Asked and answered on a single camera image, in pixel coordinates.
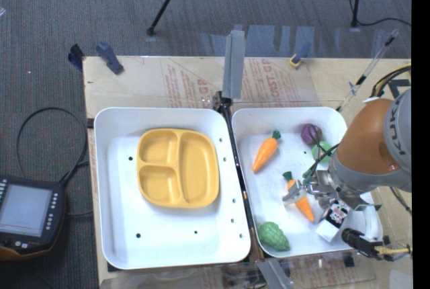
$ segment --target wooden table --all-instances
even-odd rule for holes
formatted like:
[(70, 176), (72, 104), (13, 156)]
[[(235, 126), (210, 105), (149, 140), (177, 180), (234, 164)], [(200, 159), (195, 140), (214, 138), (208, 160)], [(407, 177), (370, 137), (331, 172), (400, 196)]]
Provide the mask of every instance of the wooden table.
[[(222, 90), (224, 58), (222, 57), (157, 57), (119, 56), (124, 72), (115, 75), (101, 57), (83, 59), (85, 100), (89, 120), (88, 139), (93, 185), (93, 209), (97, 243), (99, 283), (108, 288), (130, 285), (133, 277), (148, 280), (150, 273), (159, 271), (108, 271), (108, 264), (101, 250), (99, 201), (97, 188), (97, 164), (95, 161), (94, 129), (91, 122), (99, 111), (108, 107), (164, 107), (164, 108), (210, 108), (212, 98)], [(369, 65), (368, 58), (305, 58), (297, 69), (288, 64), (288, 58), (245, 58), (242, 99), (235, 99), (234, 109), (241, 107), (287, 107), (287, 106), (329, 106), (336, 108)], [(369, 74), (357, 95), (351, 100), (342, 115), (349, 125), (353, 117), (363, 108), (363, 100), (369, 97), (372, 86), (378, 79), (410, 64), (410, 59), (382, 59)], [(411, 82), (410, 72), (402, 79)], [(408, 87), (399, 87), (403, 91)], [(393, 99), (389, 89), (384, 97)], [(382, 203), (379, 216), (392, 243), (412, 244), (412, 218), (391, 194), (389, 188), (378, 188), (372, 192), (374, 201)], [(411, 206), (412, 194), (404, 193)], [(305, 259), (316, 261), (311, 257)], [(296, 269), (298, 288), (407, 288), (412, 286), (413, 266), (410, 257), (395, 262), (376, 261), (359, 256), (356, 272), (350, 269), (325, 268)], [(221, 267), (201, 268), (188, 280), (199, 280), (202, 288), (216, 288), (223, 281)]]

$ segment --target yellow divided plate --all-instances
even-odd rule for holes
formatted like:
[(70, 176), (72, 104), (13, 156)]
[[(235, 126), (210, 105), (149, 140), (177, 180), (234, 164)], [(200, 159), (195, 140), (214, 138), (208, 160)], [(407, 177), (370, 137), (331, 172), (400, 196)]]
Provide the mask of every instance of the yellow divided plate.
[(188, 129), (155, 128), (139, 139), (137, 178), (151, 203), (172, 208), (200, 208), (218, 195), (218, 159), (212, 141)]

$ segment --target gray carpet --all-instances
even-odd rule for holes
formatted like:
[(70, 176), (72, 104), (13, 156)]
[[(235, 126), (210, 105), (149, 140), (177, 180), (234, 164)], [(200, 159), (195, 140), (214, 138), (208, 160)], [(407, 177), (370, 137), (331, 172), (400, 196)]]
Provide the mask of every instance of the gray carpet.
[[(82, 74), (71, 46), (96, 55), (100, 40), (117, 55), (224, 56), (225, 37), (244, 30), (246, 56), (291, 57), (309, 41), (307, 57), (371, 58), (392, 30), (385, 58), (411, 57), (412, 0), (0, 0), (0, 173), (22, 175), (17, 134), (32, 112), (66, 109), (85, 121)], [(70, 115), (47, 110), (23, 129), (18, 153), (24, 175), (57, 180), (79, 156), (82, 135)], [(91, 209), (89, 168), (67, 186), (69, 211)], [(23, 262), (0, 263), (0, 288), (96, 288), (93, 217), (67, 217), (54, 249)]]

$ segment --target carrot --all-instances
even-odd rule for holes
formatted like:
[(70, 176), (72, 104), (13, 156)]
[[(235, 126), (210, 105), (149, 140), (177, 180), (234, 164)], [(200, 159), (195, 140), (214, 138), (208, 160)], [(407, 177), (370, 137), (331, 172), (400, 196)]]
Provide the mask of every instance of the carrot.
[(275, 153), (277, 149), (277, 140), (281, 138), (281, 133), (277, 130), (273, 131), (271, 137), (268, 137), (261, 144), (257, 156), (255, 157), (253, 171), (256, 172), (263, 166), (267, 160)]
[[(288, 180), (287, 188), (290, 189), (290, 187), (292, 187), (294, 185), (294, 183), (296, 182), (296, 180), (292, 178), (292, 175), (291, 175), (290, 171), (285, 172), (283, 174), (283, 176), (285, 177), (285, 179)], [(301, 212), (304, 213), (304, 215), (311, 222), (314, 222), (314, 214), (312, 213), (312, 209), (310, 208), (310, 204), (309, 204), (308, 198), (306, 196), (304, 196), (302, 199), (298, 200), (296, 202), (296, 206), (300, 209)]]

